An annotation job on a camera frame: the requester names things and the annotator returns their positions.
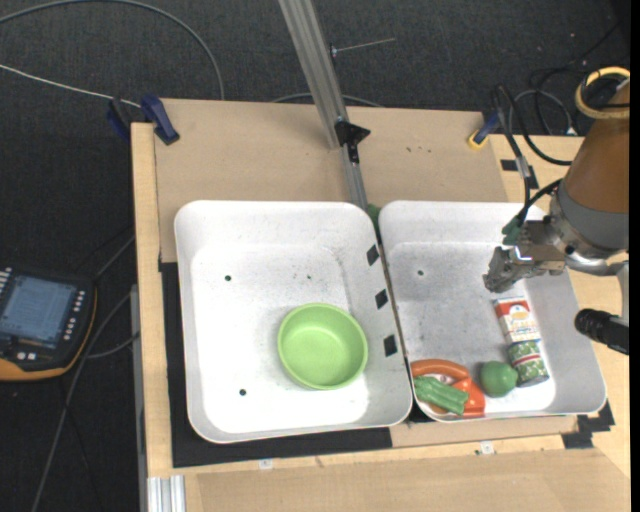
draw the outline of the wooden table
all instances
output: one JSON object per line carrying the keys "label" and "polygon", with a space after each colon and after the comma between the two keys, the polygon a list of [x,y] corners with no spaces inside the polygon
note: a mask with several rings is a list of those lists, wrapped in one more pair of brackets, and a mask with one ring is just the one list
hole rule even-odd
{"label": "wooden table", "polygon": [[[189,512],[630,510],[629,361],[600,344],[594,345],[616,425],[594,434],[593,448],[565,449],[561,434],[578,431],[575,416],[403,423],[391,428],[393,447],[386,450],[175,468],[158,265],[175,261],[175,212],[194,199],[347,197],[339,155],[326,148],[315,107],[163,101],[178,143],[165,146],[150,124],[132,130],[146,476],[182,475]],[[371,203],[521,200],[516,173],[500,170],[502,159],[513,159],[506,141],[491,136],[477,151],[466,145],[482,124],[480,114],[349,112],[352,122],[372,130],[360,146]],[[581,140],[538,143],[571,159]],[[521,147],[542,184],[566,172]],[[581,307],[619,311],[614,278],[571,277]]]}

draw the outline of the black mat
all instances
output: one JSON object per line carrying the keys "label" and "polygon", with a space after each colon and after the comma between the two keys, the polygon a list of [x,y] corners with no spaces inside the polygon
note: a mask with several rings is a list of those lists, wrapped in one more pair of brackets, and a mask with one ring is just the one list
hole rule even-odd
{"label": "black mat", "polygon": [[391,448],[388,428],[288,436],[232,444],[211,443],[201,438],[187,417],[178,267],[175,263],[168,263],[163,264],[161,269],[174,467]]}

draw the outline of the can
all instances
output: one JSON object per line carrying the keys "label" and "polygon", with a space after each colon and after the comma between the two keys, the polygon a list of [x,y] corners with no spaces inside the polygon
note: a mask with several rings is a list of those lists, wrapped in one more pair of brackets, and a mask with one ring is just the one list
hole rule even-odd
{"label": "can", "polygon": [[549,379],[549,371],[542,359],[538,340],[512,343],[507,349],[511,366],[518,372],[520,388],[540,384]]}

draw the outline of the white tray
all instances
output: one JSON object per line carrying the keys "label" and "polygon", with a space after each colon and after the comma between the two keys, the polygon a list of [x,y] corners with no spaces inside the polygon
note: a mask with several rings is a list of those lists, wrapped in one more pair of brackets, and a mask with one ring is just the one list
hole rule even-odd
{"label": "white tray", "polygon": [[[203,438],[230,443],[404,420],[411,384],[364,212],[346,203],[196,201],[178,212],[175,235],[188,416]],[[344,308],[367,335],[365,371],[345,388],[303,389],[281,366],[280,322],[309,302]]]}
{"label": "white tray", "polygon": [[[485,289],[482,275],[500,245],[501,228],[520,207],[397,201],[382,209],[380,230],[407,359],[448,359],[479,382],[483,362],[507,361],[492,301],[523,295],[537,320],[551,378],[503,398],[487,397],[485,418],[597,411],[606,399],[605,384],[591,341],[573,325],[579,308],[568,274],[523,279],[503,294]],[[529,218],[542,215],[536,207],[529,212]],[[418,404],[440,421],[467,420]]]}

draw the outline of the orange sausage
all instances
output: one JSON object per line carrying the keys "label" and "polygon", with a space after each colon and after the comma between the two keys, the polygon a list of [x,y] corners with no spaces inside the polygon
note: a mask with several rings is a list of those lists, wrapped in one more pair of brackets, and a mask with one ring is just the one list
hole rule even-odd
{"label": "orange sausage", "polygon": [[420,375],[428,375],[430,373],[438,373],[447,375],[456,381],[469,376],[469,370],[464,366],[446,359],[420,359],[411,363],[411,375],[419,377]]}

